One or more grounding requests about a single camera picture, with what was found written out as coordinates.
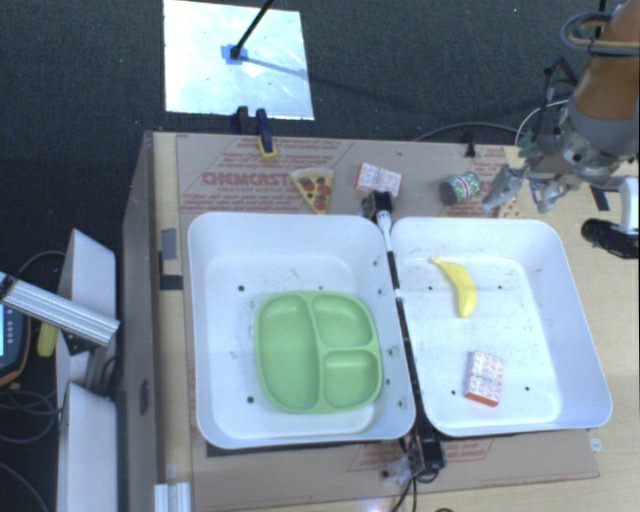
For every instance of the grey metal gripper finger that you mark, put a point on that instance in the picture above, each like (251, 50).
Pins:
(552, 196)
(502, 187)

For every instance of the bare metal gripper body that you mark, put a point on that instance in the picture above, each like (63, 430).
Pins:
(575, 162)

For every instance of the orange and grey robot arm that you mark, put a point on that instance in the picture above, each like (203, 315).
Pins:
(605, 85)

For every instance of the green and white can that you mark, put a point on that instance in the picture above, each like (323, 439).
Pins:
(462, 186)

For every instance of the yellow banana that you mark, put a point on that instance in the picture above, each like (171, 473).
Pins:
(462, 287)

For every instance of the white plastic tray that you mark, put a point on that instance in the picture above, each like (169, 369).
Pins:
(225, 320)
(530, 320)

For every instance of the thin black and white rod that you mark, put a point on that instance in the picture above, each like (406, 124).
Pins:
(398, 290)

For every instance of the yellow pizza slice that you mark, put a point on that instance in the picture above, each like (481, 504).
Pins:
(315, 190)

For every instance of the brown cardboard board red print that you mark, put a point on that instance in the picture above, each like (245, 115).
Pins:
(240, 170)

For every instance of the green divided plate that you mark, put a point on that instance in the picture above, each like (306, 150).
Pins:
(285, 350)

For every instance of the black cylinder on white bracket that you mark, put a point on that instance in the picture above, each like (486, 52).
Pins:
(612, 237)

